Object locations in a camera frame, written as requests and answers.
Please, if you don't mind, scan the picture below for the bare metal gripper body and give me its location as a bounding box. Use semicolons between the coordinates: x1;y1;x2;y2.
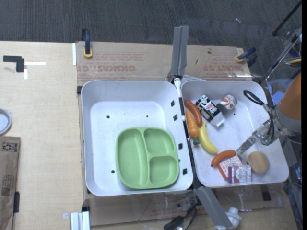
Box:
251;118;281;146

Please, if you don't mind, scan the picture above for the white plastic tray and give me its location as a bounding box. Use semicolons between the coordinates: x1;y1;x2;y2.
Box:
81;80;194;197
180;80;290;189

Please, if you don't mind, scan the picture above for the tan round biscuit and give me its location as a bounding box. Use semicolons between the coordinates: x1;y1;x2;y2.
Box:
247;151;270;174

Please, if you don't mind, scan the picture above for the orange sausage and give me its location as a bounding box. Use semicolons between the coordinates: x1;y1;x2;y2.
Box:
184;100;203;127
211;149;237;168

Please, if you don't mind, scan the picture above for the orange and white packet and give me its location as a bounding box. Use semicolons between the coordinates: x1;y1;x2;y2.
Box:
217;155;244;180

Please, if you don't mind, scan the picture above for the white and purple packet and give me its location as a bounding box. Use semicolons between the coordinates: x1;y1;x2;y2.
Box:
227;164;252;184

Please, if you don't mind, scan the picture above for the yellow banana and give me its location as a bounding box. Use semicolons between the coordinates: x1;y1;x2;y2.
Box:
198;121;219;155

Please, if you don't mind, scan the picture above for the orange and white can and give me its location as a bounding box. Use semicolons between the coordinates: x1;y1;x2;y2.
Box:
216;94;238;115

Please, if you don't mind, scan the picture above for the cow print carton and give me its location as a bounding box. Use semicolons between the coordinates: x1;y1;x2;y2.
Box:
194;94;226;127

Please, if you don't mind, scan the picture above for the orange carrot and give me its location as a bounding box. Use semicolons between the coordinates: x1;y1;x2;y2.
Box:
185;109;201;146

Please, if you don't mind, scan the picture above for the white crumpled wad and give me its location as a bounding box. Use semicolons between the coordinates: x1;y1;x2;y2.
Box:
224;207;242;228

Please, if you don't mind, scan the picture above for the green divided plate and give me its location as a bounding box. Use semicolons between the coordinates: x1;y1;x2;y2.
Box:
115;126;180;190

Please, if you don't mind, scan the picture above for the brown cardboard board red print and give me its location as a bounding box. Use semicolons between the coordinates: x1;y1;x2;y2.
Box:
75;41;288;227

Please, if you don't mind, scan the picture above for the brown paper bag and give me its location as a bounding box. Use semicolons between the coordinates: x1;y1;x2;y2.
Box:
0;136;21;230

